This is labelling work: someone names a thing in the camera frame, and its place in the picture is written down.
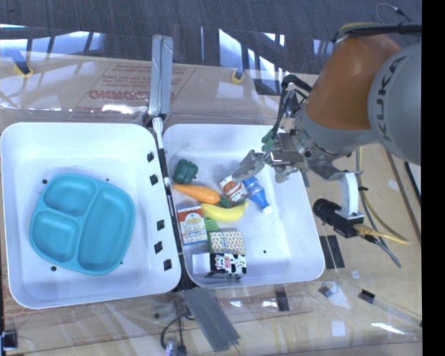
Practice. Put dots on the cow print milk carton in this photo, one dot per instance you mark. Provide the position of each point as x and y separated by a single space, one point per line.
226 263

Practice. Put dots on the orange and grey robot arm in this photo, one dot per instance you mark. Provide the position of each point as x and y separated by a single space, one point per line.
356 87

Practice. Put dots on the white plastic tray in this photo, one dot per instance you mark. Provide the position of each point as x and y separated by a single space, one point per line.
289 236
78 147

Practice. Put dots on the yellow patterned carton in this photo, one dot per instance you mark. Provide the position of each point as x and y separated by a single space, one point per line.
226 241

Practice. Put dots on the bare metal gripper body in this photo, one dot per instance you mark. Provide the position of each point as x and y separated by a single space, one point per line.
289 150

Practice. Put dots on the red and white can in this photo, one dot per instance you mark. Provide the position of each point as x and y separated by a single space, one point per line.
234 191

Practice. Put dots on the blue divided plate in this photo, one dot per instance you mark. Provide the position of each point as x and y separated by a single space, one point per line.
104 228

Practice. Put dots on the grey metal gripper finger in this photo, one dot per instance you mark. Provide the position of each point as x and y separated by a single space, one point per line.
286 173
251 163

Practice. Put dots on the orange carrot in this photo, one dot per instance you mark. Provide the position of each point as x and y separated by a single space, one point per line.
200 193

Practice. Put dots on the black cylinder on white bracket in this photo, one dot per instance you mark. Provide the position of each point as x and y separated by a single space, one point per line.
337 217

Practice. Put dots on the brown cardboard board red print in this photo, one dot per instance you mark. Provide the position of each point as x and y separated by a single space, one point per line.
115 87

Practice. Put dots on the green bell pepper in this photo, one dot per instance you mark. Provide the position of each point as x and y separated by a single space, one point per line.
185 171

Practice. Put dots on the orange and white carton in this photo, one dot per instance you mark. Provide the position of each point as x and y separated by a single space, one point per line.
192 226

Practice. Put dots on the blue and white bottle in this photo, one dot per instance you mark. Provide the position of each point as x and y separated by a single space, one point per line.
259 195

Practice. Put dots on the yellow banana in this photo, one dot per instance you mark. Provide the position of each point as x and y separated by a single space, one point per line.
222 213

